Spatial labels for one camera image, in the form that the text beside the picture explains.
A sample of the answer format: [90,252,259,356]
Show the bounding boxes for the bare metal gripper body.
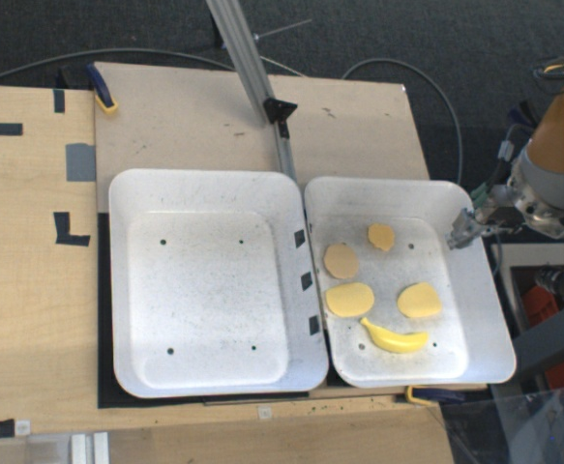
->
[474,175,564,240]

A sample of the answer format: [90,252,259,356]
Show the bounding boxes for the white plastic tray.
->
[304,176,518,390]
[108,168,330,399]

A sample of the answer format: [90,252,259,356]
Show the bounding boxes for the pale yellow oval biscuit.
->
[397,281,443,319]
[324,281,375,318]

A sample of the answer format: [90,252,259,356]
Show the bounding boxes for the small yellow biscuit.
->
[367,223,396,253]

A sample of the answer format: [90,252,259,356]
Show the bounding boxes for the brown round biscuit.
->
[322,243,360,280]

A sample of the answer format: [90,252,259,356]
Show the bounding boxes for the yellow banana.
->
[360,316,430,355]

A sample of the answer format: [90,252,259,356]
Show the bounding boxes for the black cylinder on white bracket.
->
[534,265,564,305]

